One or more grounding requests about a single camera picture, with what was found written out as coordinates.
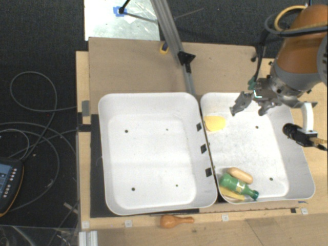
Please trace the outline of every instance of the bottle label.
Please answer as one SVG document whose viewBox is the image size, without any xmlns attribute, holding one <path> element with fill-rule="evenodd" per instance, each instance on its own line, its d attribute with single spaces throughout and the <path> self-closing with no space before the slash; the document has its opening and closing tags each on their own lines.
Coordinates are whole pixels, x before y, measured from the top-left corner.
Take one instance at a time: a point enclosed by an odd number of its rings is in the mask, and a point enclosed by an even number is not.
<svg viewBox="0 0 328 246">
<path fill-rule="evenodd" d="M 241 193 L 245 188 L 245 183 L 239 181 L 236 185 L 236 192 Z"/>
</svg>

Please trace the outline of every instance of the green bottle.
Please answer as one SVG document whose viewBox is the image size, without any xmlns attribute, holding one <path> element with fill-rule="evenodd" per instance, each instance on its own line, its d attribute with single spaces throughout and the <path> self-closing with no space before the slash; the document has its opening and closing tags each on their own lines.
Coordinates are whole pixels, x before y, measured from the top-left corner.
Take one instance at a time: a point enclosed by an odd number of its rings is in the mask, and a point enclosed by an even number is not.
<svg viewBox="0 0 328 246">
<path fill-rule="evenodd" d="M 239 194 L 249 195 L 254 200 L 258 197 L 257 191 L 251 190 L 245 182 L 230 176 L 228 173 L 224 173 L 219 185 Z"/>
</svg>

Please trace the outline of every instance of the white tray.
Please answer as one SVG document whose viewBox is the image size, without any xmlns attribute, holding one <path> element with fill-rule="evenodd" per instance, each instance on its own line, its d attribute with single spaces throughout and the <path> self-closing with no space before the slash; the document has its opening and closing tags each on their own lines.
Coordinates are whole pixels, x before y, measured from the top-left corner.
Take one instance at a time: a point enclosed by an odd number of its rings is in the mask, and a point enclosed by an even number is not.
<svg viewBox="0 0 328 246">
<path fill-rule="evenodd" d="M 118 215 L 212 205 L 217 187 L 197 100 L 109 94 L 98 105 L 108 208 Z"/>
<path fill-rule="evenodd" d="M 259 116 L 259 106 L 252 102 L 233 117 L 229 107 L 238 95 L 208 93 L 200 101 L 203 116 L 226 119 L 224 129 L 206 131 L 217 179 L 226 169 L 237 167 L 253 176 L 250 188 L 259 192 L 257 201 L 312 197 L 315 186 L 302 147 L 282 132 L 286 123 L 293 123 L 289 108 L 275 107 Z M 247 198 L 240 203 L 247 202 L 254 201 Z"/>
</svg>

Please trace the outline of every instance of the wooden table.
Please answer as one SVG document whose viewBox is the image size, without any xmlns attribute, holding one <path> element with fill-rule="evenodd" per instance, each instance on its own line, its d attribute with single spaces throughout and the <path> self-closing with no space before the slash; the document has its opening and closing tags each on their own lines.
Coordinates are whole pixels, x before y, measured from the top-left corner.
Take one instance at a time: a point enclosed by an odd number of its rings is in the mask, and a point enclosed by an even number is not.
<svg viewBox="0 0 328 246">
<path fill-rule="evenodd" d="M 197 56 L 191 66 L 198 99 L 207 92 L 247 90 L 247 81 L 256 69 L 256 63 L 250 60 L 255 54 L 253 47 L 196 43 L 183 46 L 186 52 Z M 161 55 L 159 47 L 160 42 L 89 39 L 89 52 L 76 53 L 77 103 L 84 125 L 91 123 L 90 114 L 97 114 L 98 101 L 105 94 L 185 91 L 180 66 L 170 54 Z M 263 76 L 269 73 L 271 60 L 263 60 Z M 319 102 L 314 109 L 314 128 L 319 137 L 327 139 L 327 87 L 321 83 L 301 99 Z M 292 115 L 301 125 L 301 111 L 292 110 Z M 193 214 L 194 224 L 163 230 L 158 227 L 159 216 L 90 217 L 90 139 L 90 132 L 78 133 L 80 223 L 82 230 L 98 230 L 99 245 L 145 245 L 150 238 L 151 245 L 328 243 L 328 236 L 323 237 L 328 231 L 327 152 L 304 149 L 316 184 L 311 199 L 302 203 L 289 200 L 215 204 Z M 300 208 L 306 208 L 309 214 L 302 215 Z M 291 209 L 296 209 L 296 213 L 291 213 Z M 228 222 L 222 222 L 223 214 L 228 214 Z M 126 220 L 133 222 L 133 228 L 125 228 Z"/>
</svg>

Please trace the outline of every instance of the black floor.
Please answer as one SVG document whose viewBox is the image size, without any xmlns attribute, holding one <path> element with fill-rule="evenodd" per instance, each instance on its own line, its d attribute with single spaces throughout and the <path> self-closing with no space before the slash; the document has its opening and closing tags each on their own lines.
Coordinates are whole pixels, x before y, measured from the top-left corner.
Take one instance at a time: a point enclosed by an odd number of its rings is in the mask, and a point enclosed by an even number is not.
<svg viewBox="0 0 328 246">
<path fill-rule="evenodd" d="M 283 8 L 304 4 L 308 0 L 168 0 L 175 16 L 204 8 L 201 12 L 179 18 L 176 25 L 181 40 L 188 42 L 254 45 L 267 16 Z M 327 0 L 314 3 L 327 4 Z M 274 57 L 279 42 L 268 46 L 267 57 Z M 0 0 L 0 124 L 29 122 L 47 125 L 53 112 L 33 112 L 17 105 L 10 96 L 13 78 L 27 71 L 48 76 L 57 89 L 57 108 L 76 105 L 75 51 L 87 50 L 84 41 L 83 0 Z M 44 77 L 25 74 L 13 85 L 13 94 L 34 109 L 54 109 L 54 92 Z M 51 129 L 58 132 L 75 130 L 76 110 L 55 113 Z M 39 126 L 1 125 L 0 131 L 14 128 L 41 134 Z M 24 148 L 20 133 L 0 134 L 0 156 L 7 157 Z M 38 136 L 28 133 L 31 144 Z M 47 131 L 46 137 L 54 136 Z M 75 147 L 75 133 L 65 135 Z M 58 151 L 60 170 L 54 185 L 42 198 L 0 218 L 0 224 L 57 227 L 77 200 L 76 161 L 73 151 L 62 138 L 51 143 Z M 48 143 L 40 143 L 26 160 L 26 174 L 13 208 L 36 198 L 52 185 L 57 159 Z M 74 227 L 76 215 L 71 214 L 63 227 Z"/>
</svg>

